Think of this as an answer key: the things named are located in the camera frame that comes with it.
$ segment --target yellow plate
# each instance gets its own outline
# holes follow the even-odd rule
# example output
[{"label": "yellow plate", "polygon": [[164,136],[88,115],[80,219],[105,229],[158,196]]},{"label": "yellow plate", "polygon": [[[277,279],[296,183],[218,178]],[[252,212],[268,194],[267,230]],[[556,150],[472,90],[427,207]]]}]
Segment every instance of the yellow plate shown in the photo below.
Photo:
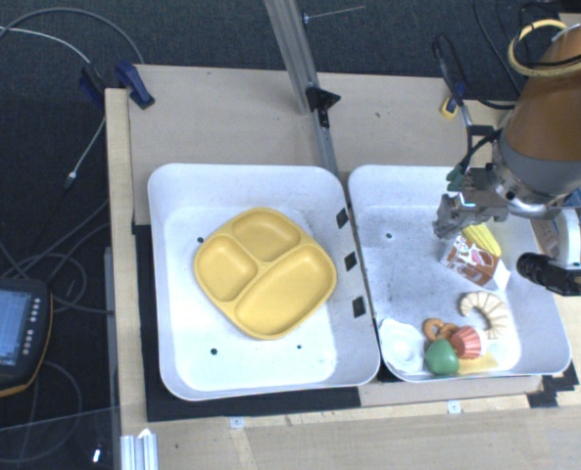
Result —
[{"label": "yellow plate", "polygon": [[194,274],[238,329],[280,338],[322,305],[336,286],[325,250],[281,212],[256,208],[219,228],[194,257]]}]

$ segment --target toy donut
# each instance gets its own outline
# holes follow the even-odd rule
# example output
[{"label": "toy donut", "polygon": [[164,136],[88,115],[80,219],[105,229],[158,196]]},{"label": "toy donut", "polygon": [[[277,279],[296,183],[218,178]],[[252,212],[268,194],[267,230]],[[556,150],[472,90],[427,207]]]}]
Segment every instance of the toy donut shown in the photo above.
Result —
[{"label": "toy donut", "polygon": [[428,318],[423,322],[423,334],[429,341],[436,341],[439,338],[449,340],[458,329],[456,324],[446,324],[440,318]]},{"label": "toy donut", "polygon": [[509,326],[508,307],[497,296],[484,291],[468,293],[460,301],[460,313],[467,316],[473,308],[477,308],[488,321],[485,332],[489,340],[496,340],[506,333]]}]

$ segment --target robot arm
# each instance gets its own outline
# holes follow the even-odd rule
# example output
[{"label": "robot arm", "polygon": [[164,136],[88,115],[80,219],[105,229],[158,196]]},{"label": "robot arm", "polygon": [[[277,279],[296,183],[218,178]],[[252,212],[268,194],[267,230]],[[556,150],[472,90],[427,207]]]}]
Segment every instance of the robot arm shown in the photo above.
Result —
[{"label": "robot arm", "polygon": [[[492,143],[492,161],[468,167],[468,155],[448,176],[448,190],[455,195],[444,194],[437,210],[433,226],[440,238],[509,214],[547,220],[569,214],[564,201],[581,186],[581,26],[563,29],[539,67],[528,68],[516,60],[514,44],[540,25],[564,28],[550,20],[534,23],[510,44],[510,63],[529,79],[504,126],[481,141]],[[567,228],[560,237],[561,255],[529,253],[517,269],[535,283],[574,296],[581,294],[581,264],[574,255],[574,245],[581,244],[579,226],[576,237],[572,219],[559,224]]]}]

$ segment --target black floor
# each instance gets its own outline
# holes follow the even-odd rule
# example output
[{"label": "black floor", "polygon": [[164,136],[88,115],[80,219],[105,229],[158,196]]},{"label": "black floor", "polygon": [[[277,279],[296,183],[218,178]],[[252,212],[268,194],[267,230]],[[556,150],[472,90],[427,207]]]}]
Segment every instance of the black floor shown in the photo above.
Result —
[{"label": "black floor", "polygon": [[[521,25],[581,12],[581,0],[298,0],[311,19],[307,34],[319,71],[441,75],[432,42],[444,33],[467,76],[469,95],[514,100],[522,78],[502,61]],[[0,0],[0,24],[47,8],[91,11],[117,24],[149,64],[283,70],[262,0]],[[37,16],[19,27],[67,40],[117,86],[114,65],[140,62],[130,45],[100,20],[65,12]],[[544,41],[531,44],[530,53]],[[447,52],[448,62],[456,62]],[[45,38],[9,33],[0,42],[0,238],[15,262],[43,253],[81,224],[108,196],[104,139],[88,153],[74,185],[63,184],[100,124],[102,112],[78,88],[83,61]],[[49,280],[58,297],[105,308],[103,256],[110,245],[109,212],[102,209],[56,253],[76,243],[74,263],[50,280],[60,258],[28,275]],[[0,275],[16,276],[1,254]],[[82,294],[78,291],[86,287]],[[84,412],[109,406],[106,316],[56,305],[47,359],[78,383]],[[57,369],[40,373],[33,420],[74,413],[70,381]],[[0,427],[27,422],[33,389],[0,399]]]}]

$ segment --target white tray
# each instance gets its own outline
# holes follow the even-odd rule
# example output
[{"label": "white tray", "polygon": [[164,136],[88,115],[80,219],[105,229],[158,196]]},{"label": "white tray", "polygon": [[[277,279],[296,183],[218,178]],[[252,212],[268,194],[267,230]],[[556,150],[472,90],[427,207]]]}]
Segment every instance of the white tray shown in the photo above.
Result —
[{"label": "white tray", "polygon": [[[349,178],[349,193],[360,240],[363,267],[377,324],[386,318],[422,331],[425,318],[438,317],[457,325],[483,327],[477,312],[464,317],[460,297],[483,290],[439,263],[448,241],[435,237],[432,221],[446,190],[446,167],[365,165]],[[548,290],[522,278],[516,261],[538,252],[527,219],[511,216],[489,222],[502,246],[502,260],[511,276],[497,292],[510,309],[512,332],[490,345],[498,365],[466,377],[556,374],[570,361],[570,346]],[[411,382],[444,381],[464,375],[435,376],[426,368],[417,373],[393,370]]]},{"label": "white tray", "polygon": [[[167,164],[148,183],[162,379],[177,397],[211,400],[357,386],[379,367],[363,274],[340,182],[312,166]],[[237,214],[268,207],[286,214],[327,251],[338,282],[318,311],[283,338],[239,331],[199,287],[200,241]],[[356,316],[362,299],[365,313]]]}]

